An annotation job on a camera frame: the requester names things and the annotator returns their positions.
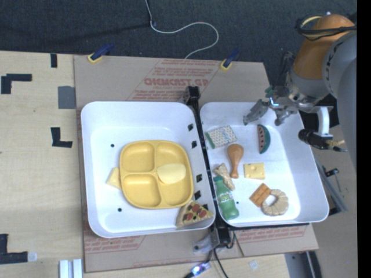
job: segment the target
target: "cardboard box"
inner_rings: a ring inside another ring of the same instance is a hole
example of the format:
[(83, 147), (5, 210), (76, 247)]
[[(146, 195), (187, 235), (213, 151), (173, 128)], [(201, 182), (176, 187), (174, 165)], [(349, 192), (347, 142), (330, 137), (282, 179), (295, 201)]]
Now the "cardboard box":
[[(228, 71), (222, 71), (220, 63), (104, 56), (92, 64), (86, 56), (74, 57), (86, 272), (205, 260), (206, 254), (195, 252), (193, 244), (205, 238), (208, 229), (114, 239), (98, 237), (91, 231), (86, 218), (80, 113), (93, 101), (181, 101), (187, 86), (199, 87), (200, 107), (212, 101), (255, 102), (264, 98), (269, 83), (262, 63), (233, 62)], [(238, 230), (235, 234), (236, 245), (222, 250), (220, 258), (318, 248), (311, 224)]]

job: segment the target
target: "donut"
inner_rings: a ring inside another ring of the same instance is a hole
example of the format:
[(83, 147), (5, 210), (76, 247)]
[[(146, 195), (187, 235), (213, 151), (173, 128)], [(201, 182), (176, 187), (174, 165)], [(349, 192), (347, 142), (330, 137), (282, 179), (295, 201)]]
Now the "donut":
[(261, 209), (264, 214), (277, 216), (286, 213), (289, 208), (289, 198), (284, 192), (279, 189), (272, 189), (270, 195), (275, 196), (275, 201), (268, 205), (266, 201), (261, 204)]

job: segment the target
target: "white cable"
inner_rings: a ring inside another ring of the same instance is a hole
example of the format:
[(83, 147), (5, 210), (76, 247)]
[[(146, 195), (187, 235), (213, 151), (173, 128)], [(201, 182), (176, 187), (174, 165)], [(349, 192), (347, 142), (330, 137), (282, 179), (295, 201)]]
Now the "white cable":
[(194, 53), (197, 53), (197, 52), (200, 52), (201, 50), (209, 49), (209, 48), (213, 47), (213, 46), (214, 46), (214, 45), (219, 41), (219, 33), (218, 33), (218, 30), (216, 30), (216, 28), (215, 28), (213, 25), (211, 25), (211, 24), (209, 24), (209, 23), (206, 23), (206, 22), (204, 22), (204, 21), (197, 21), (197, 22), (195, 22), (195, 23), (188, 24), (188, 25), (184, 26), (183, 28), (180, 28), (180, 29), (175, 30), (175, 31), (160, 31), (160, 30), (156, 29), (156, 28), (153, 26), (153, 23), (152, 23), (152, 13), (151, 13), (151, 9), (150, 9), (150, 6), (149, 6), (149, 4), (148, 4), (148, 1), (147, 1), (147, 0), (144, 0), (144, 1), (146, 2), (146, 7), (147, 7), (147, 10), (148, 10), (148, 14), (150, 15), (150, 25), (151, 25), (151, 28), (152, 28), (154, 31), (158, 32), (158, 33), (161, 33), (161, 34), (175, 34), (175, 33), (178, 33), (178, 32), (180, 32), (180, 31), (182, 31), (182, 30), (184, 30), (184, 29), (186, 29), (186, 28), (188, 28), (188, 27), (190, 27), (190, 26), (192, 26), (192, 25), (208, 25), (209, 27), (211, 27), (211, 28), (215, 31), (215, 33), (216, 33), (216, 40), (214, 41), (213, 44), (211, 44), (211, 45), (209, 45), (209, 46), (206, 46), (206, 47), (203, 47), (203, 48), (201, 48), (201, 49), (194, 50), (193, 52), (189, 53), (189, 54), (187, 55), (187, 57), (185, 57), (185, 58), (188, 58), (190, 55), (192, 55), (192, 54), (194, 54)]

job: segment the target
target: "watermelon slice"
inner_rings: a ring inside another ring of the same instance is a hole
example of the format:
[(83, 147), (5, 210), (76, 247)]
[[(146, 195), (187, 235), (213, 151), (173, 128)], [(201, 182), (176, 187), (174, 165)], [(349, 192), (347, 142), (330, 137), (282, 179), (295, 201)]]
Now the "watermelon slice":
[(259, 153), (265, 153), (271, 144), (271, 135), (263, 125), (257, 125), (257, 135), (259, 139)]

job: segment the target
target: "green bottle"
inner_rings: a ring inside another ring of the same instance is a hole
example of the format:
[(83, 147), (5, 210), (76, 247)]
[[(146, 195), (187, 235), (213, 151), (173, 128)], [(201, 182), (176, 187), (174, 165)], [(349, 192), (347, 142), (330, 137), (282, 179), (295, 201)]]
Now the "green bottle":
[(233, 199), (231, 191), (224, 185), (222, 176), (214, 177), (216, 184), (216, 197), (221, 214), (225, 220), (233, 220), (239, 216), (239, 211)]

